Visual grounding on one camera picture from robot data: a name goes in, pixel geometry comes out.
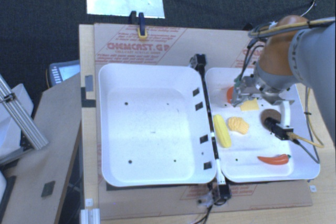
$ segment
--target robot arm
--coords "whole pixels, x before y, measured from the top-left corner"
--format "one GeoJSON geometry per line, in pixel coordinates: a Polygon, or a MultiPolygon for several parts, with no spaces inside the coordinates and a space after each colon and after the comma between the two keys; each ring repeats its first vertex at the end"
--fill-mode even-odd
{"type": "Polygon", "coordinates": [[[305,18],[287,16],[278,22],[276,28],[280,30],[274,28],[274,35],[272,31],[254,32],[257,39],[265,35],[268,39],[254,76],[240,77],[236,83],[232,104],[239,105],[256,95],[271,104],[280,104],[283,100],[279,93],[301,82],[314,90],[335,143],[335,18],[314,22],[311,25],[305,18]]]}

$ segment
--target yellow block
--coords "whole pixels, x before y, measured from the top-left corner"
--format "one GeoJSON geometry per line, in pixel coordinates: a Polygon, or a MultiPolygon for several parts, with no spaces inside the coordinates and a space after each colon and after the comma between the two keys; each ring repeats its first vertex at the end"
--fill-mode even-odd
{"type": "Polygon", "coordinates": [[[259,110],[257,99],[247,100],[240,106],[241,111],[259,110]]]}

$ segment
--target table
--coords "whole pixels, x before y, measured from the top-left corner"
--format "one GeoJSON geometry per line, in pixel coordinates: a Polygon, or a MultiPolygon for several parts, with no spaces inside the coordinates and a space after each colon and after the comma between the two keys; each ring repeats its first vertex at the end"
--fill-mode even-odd
{"type": "MultiPolygon", "coordinates": [[[[197,30],[191,29],[190,35],[185,38],[186,46],[174,46],[170,51],[161,58],[158,63],[161,65],[181,65],[181,61],[188,61],[186,55],[190,51],[195,53],[206,53],[208,56],[213,54],[223,55],[223,61],[228,61],[229,58],[223,54],[225,46],[221,44],[218,35],[222,35],[231,40],[230,46],[233,43],[237,45],[245,45],[248,38],[243,31],[225,31],[225,30],[197,30]]],[[[85,107],[82,108],[82,140],[83,140],[83,167],[84,167],[84,197],[90,200],[91,204],[86,204],[87,209],[98,208],[99,191],[98,191],[98,176],[97,176],[97,131],[96,131],[96,108],[93,103],[96,99],[95,88],[90,91],[85,91],[86,79],[91,77],[93,85],[95,80],[95,51],[94,51],[94,26],[80,25],[80,63],[81,63],[81,87],[85,107]]],[[[221,61],[217,57],[208,57],[208,62],[214,66],[221,66],[221,61]]],[[[304,95],[304,86],[298,86],[301,99],[304,95]]],[[[328,135],[322,118],[318,112],[315,100],[312,98],[310,110],[313,114],[312,124],[318,126],[319,134],[325,148],[319,149],[318,153],[321,159],[320,175],[309,183],[316,187],[316,192],[311,193],[313,206],[295,207],[295,208],[278,208],[267,210],[249,210],[239,212],[217,212],[210,214],[207,223],[331,223],[335,219],[336,213],[333,206],[336,203],[336,174],[335,174],[335,148],[332,140],[328,135]]],[[[178,215],[178,216],[160,216],[146,218],[128,218],[117,220],[102,220],[104,224],[122,224],[122,223],[193,223],[200,219],[202,214],[193,215],[178,215]]]]}

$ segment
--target blue clamp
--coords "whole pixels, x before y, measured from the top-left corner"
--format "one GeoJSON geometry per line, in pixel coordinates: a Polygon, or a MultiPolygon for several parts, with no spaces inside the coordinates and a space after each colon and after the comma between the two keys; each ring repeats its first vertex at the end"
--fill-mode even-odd
{"type": "Polygon", "coordinates": [[[145,16],[143,12],[139,13],[139,28],[138,28],[138,35],[139,38],[147,38],[147,30],[145,28],[145,16]]]}

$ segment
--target empty white tray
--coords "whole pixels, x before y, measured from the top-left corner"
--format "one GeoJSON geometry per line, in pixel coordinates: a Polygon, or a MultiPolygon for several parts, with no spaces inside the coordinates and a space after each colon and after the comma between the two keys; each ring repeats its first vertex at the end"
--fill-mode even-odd
{"type": "Polygon", "coordinates": [[[99,72],[102,173],[114,186],[203,184],[216,174],[192,68],[111,63],[99,72]]]}
{"type": "MultiPolygon", "coordinates": [[[[291,141],[281,141],[265,129],[260,120],[260,114],[265,109],[275,109],[280,112],[278,105],[270,105],[265,100],[258,100],[259,110],[241,111],[240,107],[233,107],[226,98],[227,90],[233,86],[234,79],[240,74],[241,68],[211,68],[206,73],[206,83],[210,99],[212,115],[220,114],[224,120],[232,116],[242,117],[249,124],[249,131],[245,135],[229,131],[232,146],[223,148],[218,145],[218,154],[223,174],[234,182],[265,182],[276,180],[313,179],[320,172],[320,165],[298,145],[291,141]],[[291,158],[285,165],[269,165],[261,162],[257,156],[273,157],[289,154],[291,158]]],[[[245,71],[250,75],[252,69],[245,71]]],[[[295,100],[290,106],[291,127],[294,132],[310,140],[306,118],[296,86],[284,91],[281,95],[287,100],[295,100]]],[[[301,142],[313,156],[313,146],[301,142]]]]}

